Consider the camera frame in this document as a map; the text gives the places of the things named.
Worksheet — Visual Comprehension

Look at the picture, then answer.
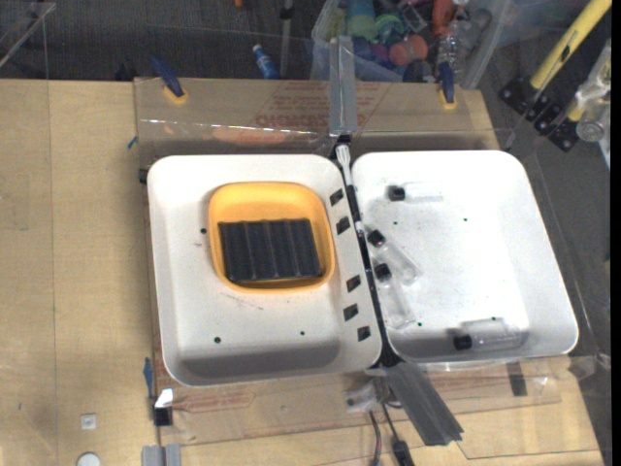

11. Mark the clear storage bin of toys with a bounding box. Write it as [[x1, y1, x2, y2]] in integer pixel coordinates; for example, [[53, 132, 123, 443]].
[[310, 0, 516, 90]]

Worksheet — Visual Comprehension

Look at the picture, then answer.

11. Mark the brown cardboard board red print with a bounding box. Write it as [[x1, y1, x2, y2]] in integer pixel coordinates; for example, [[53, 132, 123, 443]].
[[132, 76, 568, 449]]

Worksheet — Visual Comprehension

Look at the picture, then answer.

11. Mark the white plastic tray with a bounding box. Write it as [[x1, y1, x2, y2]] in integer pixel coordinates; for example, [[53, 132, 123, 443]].
[[349, 150, 580, 364], [146, 153, 383, 387]]

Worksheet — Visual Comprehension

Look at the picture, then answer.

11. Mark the clear plastic bottle black cap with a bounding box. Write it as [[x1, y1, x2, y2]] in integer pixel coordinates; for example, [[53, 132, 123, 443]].
[[373, 261, 418, 331], [386, 182, 446, 206], [366, 228, 424, 286], [451, 318, 526, 354]]

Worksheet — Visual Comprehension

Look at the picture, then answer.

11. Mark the blue bottle white cap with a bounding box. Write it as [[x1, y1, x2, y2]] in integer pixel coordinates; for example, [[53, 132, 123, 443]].
[[251, 43, 280, 81]]

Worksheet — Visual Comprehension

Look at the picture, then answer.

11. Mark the thin black and white rod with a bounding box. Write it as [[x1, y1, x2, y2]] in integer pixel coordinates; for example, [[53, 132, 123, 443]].
[[334, 144, 402, 368]]

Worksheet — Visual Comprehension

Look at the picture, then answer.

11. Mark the black ribbed rectangular block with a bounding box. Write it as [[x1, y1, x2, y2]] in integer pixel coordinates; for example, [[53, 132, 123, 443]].
[[216, 217, 325, 284]]

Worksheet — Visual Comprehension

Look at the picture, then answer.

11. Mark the yellow bowl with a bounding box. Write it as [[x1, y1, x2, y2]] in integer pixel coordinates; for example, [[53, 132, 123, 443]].
[[207, 181, 337, 292]]

